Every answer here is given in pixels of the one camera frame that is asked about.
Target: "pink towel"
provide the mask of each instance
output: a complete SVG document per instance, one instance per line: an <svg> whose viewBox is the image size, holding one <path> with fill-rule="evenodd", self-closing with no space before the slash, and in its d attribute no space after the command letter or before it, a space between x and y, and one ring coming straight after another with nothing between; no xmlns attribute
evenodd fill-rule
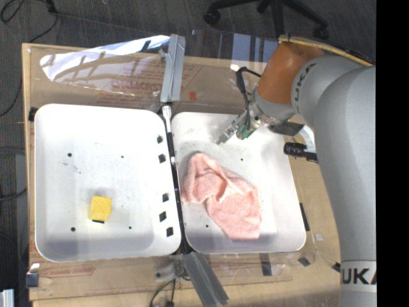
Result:
<svg viewBox="0 0 409 307"><path fill-rule="evenodd" d="M254 240L260 236L257 189L203 153L196 153L189 160L181 198L187 203L205 201L209 216L231 240Z"/></svg>

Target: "clear packing tape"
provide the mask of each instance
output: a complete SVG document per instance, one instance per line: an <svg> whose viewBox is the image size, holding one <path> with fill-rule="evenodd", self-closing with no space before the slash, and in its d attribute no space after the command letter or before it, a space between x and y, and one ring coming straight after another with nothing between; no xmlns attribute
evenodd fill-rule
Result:
<svg viewBox="0 0 409 307"><path fill-rule="evenodd" d="M187 36L187 48L192 38ZM34 116L38 108L50 103L157 112L161 106L166 66L163 52L167 51L168 43L169 36L158 35L93 49L23 45L26 116ZM277 42L271 40L270 52L276 46ZM241 114L244 103L235 84L235 70L247 66L262 73L266 61L266 58L252 63L198 58L188 53L183 62L180 101L174 103L173 114L182 111ZM244 79L251 94L258 78L244 74ZM26 122L25 126L29 190L34 192L35 129L33 122ZM330 221L321 222L321 216L331 213L331 209L319 167L300 159L290 159L290 164L305 216L306 242L302 249L290 253L206 255L229 297L228 306L306 307L335 306L337 303L339 247L333 219L328 217ZM148 306L157 288L174 277L175 305L202 306L190 279L175 269L183 258L181 255L64 263L44 259L34 239L35 197L30 194L29 199L30 268L27 280L32 280L29 296L33 306L55 306L61 298L70 298L66 300L67 306L71 306L69 301L73 306L95 303L99 306ZM172 285L166 286L154 305L164 306L171 290Z"/></svg>

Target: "chair caster wheel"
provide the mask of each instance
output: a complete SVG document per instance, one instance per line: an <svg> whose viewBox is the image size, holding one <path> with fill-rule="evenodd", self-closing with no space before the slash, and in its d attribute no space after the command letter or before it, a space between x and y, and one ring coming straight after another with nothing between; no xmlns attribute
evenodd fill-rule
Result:
<svg viewBox="0 0 409 307"><path fill-rule="evenodd" d="M220 17L218 10L208 10L203 18L207 24L214 26L220 20Z"/></svg>
<svg viewBox="0 0 409 307"><path fill-rule="evenodd" d="M322 40L326 40L330 37L330 34L326 28L318 28L314 31L314 36Z"/></svg>

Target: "white tray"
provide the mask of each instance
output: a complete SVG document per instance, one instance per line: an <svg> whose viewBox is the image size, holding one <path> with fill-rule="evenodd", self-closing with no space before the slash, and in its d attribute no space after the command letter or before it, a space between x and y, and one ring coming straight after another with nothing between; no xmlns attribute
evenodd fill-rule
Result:
<svg viewBox="0 0 409 307"><path fill-rule="evenodd" d="M35 195L35 241L48 260L170 255L180 245L166 130L150 111L41 107L35 116ZM94 195L112 198L104 224L88 219Z"/></svg>
<svg viewBox="0 0 409 307"><path fill-rule="evenodd" d="M189 244L202 253L264 253L299 250L305 243L301 215L282 136L259 128L250 138L235 136L222 146L214 139L236 115L180 113L172 121L179 178L187 163L203 152L258 188L261 235L258 240L232 241L209 217L204 204L184 203L183 221Z"/></svg>

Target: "yellow sponge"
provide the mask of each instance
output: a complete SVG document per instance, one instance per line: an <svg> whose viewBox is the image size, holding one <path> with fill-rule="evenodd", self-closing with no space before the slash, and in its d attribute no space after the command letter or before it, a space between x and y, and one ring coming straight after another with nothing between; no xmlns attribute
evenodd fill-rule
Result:
<svg viewBox="0 0 409 307"><path fill-rule="evenodd" d="M93 221L105 222L111 215L111 198L94 196L89 205L88 218Z"/></svg>

